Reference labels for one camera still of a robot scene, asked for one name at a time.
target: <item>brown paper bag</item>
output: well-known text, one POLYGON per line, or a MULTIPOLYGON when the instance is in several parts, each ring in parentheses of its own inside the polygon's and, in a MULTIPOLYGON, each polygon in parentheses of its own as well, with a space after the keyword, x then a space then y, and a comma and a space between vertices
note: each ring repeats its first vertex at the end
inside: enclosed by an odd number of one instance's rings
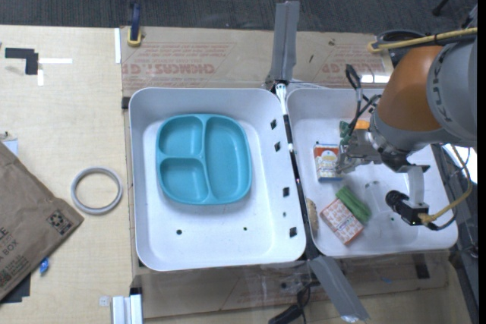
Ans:
POLYGON ((0 300, 83 220, 0 142, 0 300))

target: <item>blue divided plate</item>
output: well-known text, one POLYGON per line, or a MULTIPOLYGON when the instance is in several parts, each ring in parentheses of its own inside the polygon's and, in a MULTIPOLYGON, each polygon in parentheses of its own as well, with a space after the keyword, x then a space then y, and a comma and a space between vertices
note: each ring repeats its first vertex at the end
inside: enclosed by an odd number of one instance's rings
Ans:
POLYGON ((227 116, 172 116, 156 138, 157 177, 179 203, 227 204, 251 186, 251 155, 243 127, 227 116))

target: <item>metal ring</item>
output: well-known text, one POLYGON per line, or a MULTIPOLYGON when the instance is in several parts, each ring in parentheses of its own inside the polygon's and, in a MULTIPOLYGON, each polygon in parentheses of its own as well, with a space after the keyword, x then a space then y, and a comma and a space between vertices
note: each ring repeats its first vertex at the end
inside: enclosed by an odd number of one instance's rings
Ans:
POLYGON ((74 178, 74 180, 71 184, 71 197, 74 201, 74 204, 81 211, 83 211, 85 213, 89 213, 91 215, 103 215, 104 213, 111 211, 113 208, 116 207, 116 205, 122 199, 122 194, 123 194, 123 183, 122 183, 122 180, 120 179, 120 177, 112 169, 105 168, 103 166, 94 166, 92 168, 86 168, 86 169, 80 171, 77 174, 77 176, 74 178), (85 206, 79 200, 79 198, 77 197, 77 194, 76 194, 77 185, 80 183, 80 181, 83 178, 85 178, 87 175, 91 175, 91 174, 94 174, 94 173, 101 173, 103 175, 109 176, 110 178, 113 179, 113 181, 118 186, 118 193, 116 194, 116 198, 107 206, 102 206, 100 208, 93 208, 91 206, 85 206))

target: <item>white plastic tray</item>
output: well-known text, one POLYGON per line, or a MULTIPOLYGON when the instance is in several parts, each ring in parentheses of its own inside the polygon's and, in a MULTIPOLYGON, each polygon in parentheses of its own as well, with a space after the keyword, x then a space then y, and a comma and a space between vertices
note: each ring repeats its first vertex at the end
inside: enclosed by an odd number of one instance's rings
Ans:
MULTIPOLYGON (((367 96, 380 90, 365 90, 367 96)), ((362 233, 348 245, 319 219, 319 229, 313 239, 317 249, 334 257, 371 256, 424 250, 442 250, 452 247, 458 236, 454 222, 442 231, 431 231, 424 226, 407 225, 385 204, 389 190, 408 194, 407 176, 397 174, 385 165, 362 165, 345 175, 341 181, 319 182, 316 176, 312 148, 316 142, 337 144, 339 122, 351 121, 355 115, 355 91, 348 89, 298 89, 288 95, 292 136, 296 149, 298 170, 304 194, 316 204, 320 212, 336 198, 336 192, 347 185, 373 212, 372 219, 362 233), (376 188, 374 195, 367 184, 376 188)), ((430 165, 424 175, 424 201, 435 213, 449 204, 432 149, 428 146, 409 158, 411 163, 430 165)), ((442 225, 453 216, 446 212, 436 222, 442 225)))
POLYGON ((129 113, 135 240, 144 265, 172 271, 288 263, 304 253, 282 111, 272 93, 146 88, 131 97, 129 113), (174 115, 194 113, 227 115, 246 132, 253 178, 248 195, 235 203, 188 205, 162 193, 156 175, 157 129, 174 115))

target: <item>table top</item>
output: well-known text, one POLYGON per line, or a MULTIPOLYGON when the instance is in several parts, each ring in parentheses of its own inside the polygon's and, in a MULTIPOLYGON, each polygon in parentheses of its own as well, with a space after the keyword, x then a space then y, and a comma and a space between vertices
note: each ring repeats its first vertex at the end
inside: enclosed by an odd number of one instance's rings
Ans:
MULTIPOLYGON (((167 34, 170 29, 161 31, 167 34)), ((219 41, 229 34, 197 29, 189 32, 174 29, 173 32, 173 41, 178 40, 178 34, 199 34, 199 40, 206 42, 219 41)), ((0 26, 0 131, 9 131, 17 137, 18 157, 22 163, 57 197, 70 204, 73 204, 70 186, 74 177, 95 165, 115 171, 124 183, 125 193, 128 192, 126 133, 121 103, 123 67, 126 70, 129 64, 117 63, 116 34, 116 29, 0 26), (50 59, 50 63, 43 64, 42 86, 37 76, 24 73, 24 60, 5 58, 6 47, 35 49, 39 58, 50 59), (72 59, 72 63, 55 64, 53 59, 72 59)), ((249 39, 254 39, 254 34, 249 31, 234 32, 231 41, 240 42, 240 39, 251 36, 253 38, 249 39)), ((323 38, 322 33, 305 35, 304 46, 312 48, 313 42, 320 42, 318 36, 323 38)), ((264 49, 262 58, 270 59, 271 32, 259 36, 259 40, 262 39, 267 43, 266 47, 270 44, 264 49)), ((232 53, 239 63, 245 63, 245 50, 233 50, 232 53)), ((251 54, 249 52, 248 56, 253 61, 255 55, 251 54)), ((321 62, 321 70, 324 65, 325 62, 321 62)), ((91 206, 109 203, 115 192, 116 186, 109 178, 97 176, 83 180, 78 187, 78 196, 91 206)), ((39 271, 32 272, 30 296, 21 303, 0 305, 0 321, 40 324, 110 322, 106 299, 127 296, 132 281, 128 208, 128 196, 124 195, 121 202, 105 215, 83 213, 83 224, 49 256, 48 271, 43 275, 39 271)), ((452 267, 448 275, 450 280, 446 288, 386 294, 379 298, 367 296, 363 304, 376 320, 374 322, 392 322, 403 314, 413 317, 410 322, 425 322, 434 306, 432 311, 437 322, 466 323, 469 315, 452 267), (393 309, 384 310, 384 304, 393 305, 393 309)), ((147 321, 267 322, 283 309, 285 307, 267 307, 147 321)), ((314 318, 312 322, 342 322, 329 301, 314 303, 310 314, 308 319, 314 318)))

